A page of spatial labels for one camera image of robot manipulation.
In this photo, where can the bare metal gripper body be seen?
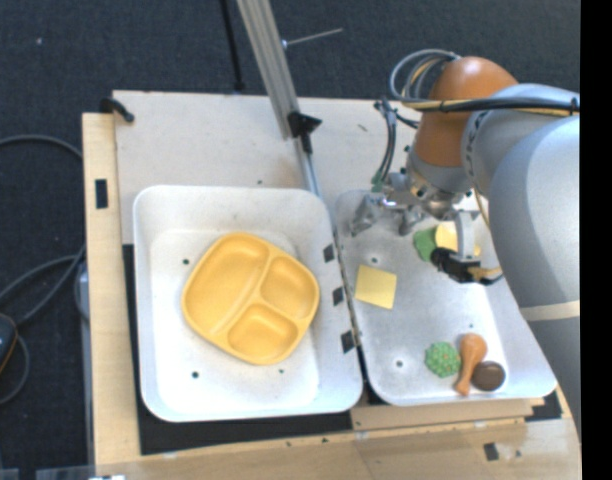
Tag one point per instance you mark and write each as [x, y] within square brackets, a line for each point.
[420, 195]

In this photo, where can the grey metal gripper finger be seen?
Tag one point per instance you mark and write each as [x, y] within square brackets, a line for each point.
[366, 213]
[410, 220]

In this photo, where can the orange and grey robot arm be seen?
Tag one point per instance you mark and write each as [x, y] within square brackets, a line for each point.
[531, 178]

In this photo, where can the green lettuce leaf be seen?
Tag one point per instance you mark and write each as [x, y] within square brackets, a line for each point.
[424, 244]

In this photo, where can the yellow round slice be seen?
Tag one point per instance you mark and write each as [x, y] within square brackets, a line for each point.
[447, 237]

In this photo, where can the yellow cheese slice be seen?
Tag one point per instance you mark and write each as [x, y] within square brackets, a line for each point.
[376, 287]

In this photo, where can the white plastic tray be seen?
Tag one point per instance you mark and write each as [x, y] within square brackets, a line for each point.
[426, 318]
[246, 393]

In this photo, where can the green broccoli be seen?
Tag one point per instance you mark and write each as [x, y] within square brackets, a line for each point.
[442, 360]

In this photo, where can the orange chicken drumstick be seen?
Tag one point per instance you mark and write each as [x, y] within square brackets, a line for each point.
[471, 353]

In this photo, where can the yellow divided plate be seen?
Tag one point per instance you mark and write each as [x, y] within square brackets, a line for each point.
[246, 298]

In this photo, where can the brown biscuit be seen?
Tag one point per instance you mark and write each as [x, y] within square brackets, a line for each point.
[488, 376]

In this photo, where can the pale wood board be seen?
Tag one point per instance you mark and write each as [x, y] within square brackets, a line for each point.
[103, 278]

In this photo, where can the black cylinder on white bracket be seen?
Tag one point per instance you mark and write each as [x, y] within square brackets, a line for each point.
[458, 263]

